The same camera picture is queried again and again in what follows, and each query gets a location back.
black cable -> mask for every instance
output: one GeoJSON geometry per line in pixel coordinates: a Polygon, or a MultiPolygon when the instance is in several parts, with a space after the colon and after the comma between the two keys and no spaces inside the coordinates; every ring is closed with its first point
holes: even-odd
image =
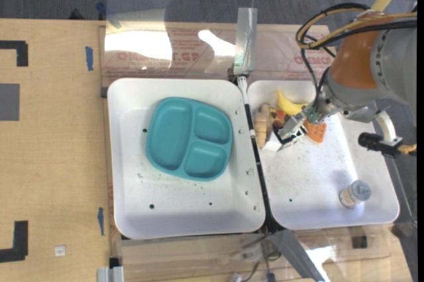
{"type": "Polygon", "coordinates": [[[324,70],[323,75],[321,76],[321,79],[319,80],[319,85],[318,85],[318,91],[317,94],[315,96],[315,99],[313,100],[313,110],[315,112],[318,111],[318,99],[319,99],[319,94],[323,88],[324,85],[324,81],[325,81],[325,76],[327,76],[327,73],[329,72],[330,67],[328,67],[326,70],[324,70]]]}
{"type": "Polygon", "coordinates": [[[309,63],[309,61],[306,58],[306,51],[305,51],[305,49],[301,49],[300,50],[300,55],[302,57],[303,63],[305,64],[307,70],[309,71],[309,74],[312,77],[312,82],[313,82],[313,86],[315,87],[315,92],[316,92],[316,94],[318,94],[318,82],[317,82],[317,78],[315,77],[315,73],[313,72],[313,69],[311,67],[311,64],[309,63]]]}
{"type": "Polygon", "coordinates": [[[268,255],[268,257],[266,258],[267,261],[274,262],[274,261],[276,261],[277,259],[279,259],[281,257],[281,253],[280,252],[274,252],[272,254],[268,255]],[[272,256],[272,254],[277,254],[277,257],[270,258],[272,256]]]}
{"type": "Polygon", "coordinates": [[[258,270],[259,263],[260,263],[260,261],[256,262],[256,264],[254,265],[252,272],[250,273],[249,277],[247,279],[242,280],[241,282],[247,282],[253,277],[253,275],[256,273],[256,270],[258,270]]]}
{"type": "MultiPolygon", "coordinates": [[[[371,7],[364,5],[364,4],[353,3],[353,2],[346,2],[346,3],[340,3],[340,4],[333,5],[332,7],[329,7],[329,8],[322,10],[319,14],[317,14],[314,17],[312,17],[311,19],[309,19],[305,24],[303,24],[300,27],[300,29],[297,31],[297,33],[302,31],[305,28],[305,26],[307,26],[311,21],[315,20],[318,16],[327,15],[327,13],[329,13],[331,11],[340,10],[340,9],[358,9],[358,10],[366,11],[366,10],[371,9],[371,7]]],[[[302,34],[302,36],[300,36],[299,41],[303,42],[305,35],[307,34],[307,31],[308,30],[306,30],[302,34]]]]}
{"type": "Polygon", "coordinates": [[[320,43],[316,45],[315,47],[311,48],[312,50],[318,50],[324,46],[328,46],[330,43],[336,42],[344,37],[352,36],[355,34],[360,34],[362,32],[369,32],[369,31],[377,31],[377,30],[393,30],[393,29],[405,29],[405,28],[415,28],[417,26],[417,20],[410,20],[410,21],[400,21],[400,22],[392,22],[392,23],[386,23],[386,24],[373,24],[370,26],[364,26],[362,28],[346,31],[342,34],[339,34],[337,36],[334,36],[332,38],[329,38],[323,43],[320,43]]]}
{"type": "MultiPolygon", "coordinates": [[[[312,40],[312,41],[314,41],[314,42],[316,42],[316,41],[318,41],[315,37],[312,37],[311,35],[305,35],[305,37],[306,38],[308,38],[308,39],[310,39],[310,40],[312,40]]],[[[336,55],[335,55],[335,53],[334,52],[332,52],[331,50],[329,50],[326,46],[324,46],[323,47],[323,49],[332,57],[332,58],[335,58],[336,57],[336,55]]]]}

blue tape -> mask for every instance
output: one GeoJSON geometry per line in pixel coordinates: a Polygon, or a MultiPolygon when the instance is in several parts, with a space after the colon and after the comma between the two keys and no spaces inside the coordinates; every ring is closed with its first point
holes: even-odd
{"type": "Polygon", "coordinates": [[[93,71],[93,49],[85,47],[85,60],[87,61],[88,71],[93,71]]]}
{"type": "Polygon", "coordinates": [[[100,233],[102,236],[105,235],[105,228],[104,228],[104,216],[103,216],[103,208],[99,207],[99,212],[97,213],[97,219],[99,221],[100,225],[100,233]]]}

wooden table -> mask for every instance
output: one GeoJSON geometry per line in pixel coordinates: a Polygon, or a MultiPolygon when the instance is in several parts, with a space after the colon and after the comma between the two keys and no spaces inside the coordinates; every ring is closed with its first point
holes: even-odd
{"type": "Polygon", "coordinates": [[[28,44],[27,67],[0,50],[0,83],[20,85],[19,121],[0,121],[0,249],[12,248],[15,221],[28,221],[28,256],[0,263],[0,281],[95,281],[109,266],[101,25],[0,20],[0,40],[28,44]]]}
{"type": "MultiPolygon", "coordinates": [[[[28,44],[28,66],[17,66],[15,50],[0,50],[0,84],[19,84],[20,95],[19,120],[0,120],[0,249],[13,247],[15,221],[28,221],[28,255],[0,263],[0,281],[95,281],[97,268],[109,266],[108,129],[100,97],[103,27],[99,21],[0,19],[0,40],[28,44]],[[92,69],[87,64],[90,49],[92,69]]],[[[390,226],[296,235],[306,249],[333,249],[332,259],[323,262],[331,281],[411,281],[390,226]],[[352,231],[359,230],[365,231],[368,247],[353,249],[352,231]]],[[[167,248],[178,258],[192,244],[167,248]]],[[[163,249],[163,244],[146,243],[128,247],[126,281],[146,281],[152,265],[165,271],[159,258],[163,249]]],[[[204,254],[210,258],[222,252],[204,254]]],[[[189,255],[196,258],[199,252],[189,255]]],[[[278,281],[311,281],[300,279],[284,258],[270,267],[278,281]]],[[[246,277],[251,268],[246,265],[240,272],[246,277]]],[[[251,281],[263,281],[265,270],[261,263],[251,281]]],[[[216,282],[229,276],[174,281],[216,282]]],[[[163,274],[159,280],[175,277],[163,274]]]]}

orange object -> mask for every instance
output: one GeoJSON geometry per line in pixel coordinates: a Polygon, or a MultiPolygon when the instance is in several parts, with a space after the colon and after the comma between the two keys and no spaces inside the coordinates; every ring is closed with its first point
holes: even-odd
{"type": "MultiPolygon", "coordinates": [[[[361,18],[371,16],[384,16],[384,13],[371,12],[363,15],[361,18]]],[[[358,26],[362,28],[373,24],[390,23],[393,20],[387,19],[366,22],[358,26]]],[[[337,52],[336,58],[331,65],[331,75],[333,79],[340,85],[356,89],[375,89],[377,83],[374,81],[371,72],[371,50],[377,36],[381,31],[362,32],[343,39],[337,52]]]]}
{"type": "Polygon", "coordinates": [[[272,129],[281,129],[289,117],[290,116],[285,114],[283,111],[270,107],[270,120],[272,129]]]}
{"type": "Polygon", "coordinates": [[[324,122],[320,124],[312,124],[306,120],[303,125],[307,131],[307,135],[312,140],[318,143],[322,143],[322,141],[324,140],[325,129],[327,128],[327,125],[324,122]]]}

teal plate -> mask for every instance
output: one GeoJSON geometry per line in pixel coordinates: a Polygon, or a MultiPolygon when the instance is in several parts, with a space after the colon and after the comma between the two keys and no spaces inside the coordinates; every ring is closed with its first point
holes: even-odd
{"type": "Polygon", "coordinates": [[[233,128],[222,111],[191,99],[170,97],[154,111],[146,153],[156,169],[211,181],[225,171],[232,143],[233,128]]]}

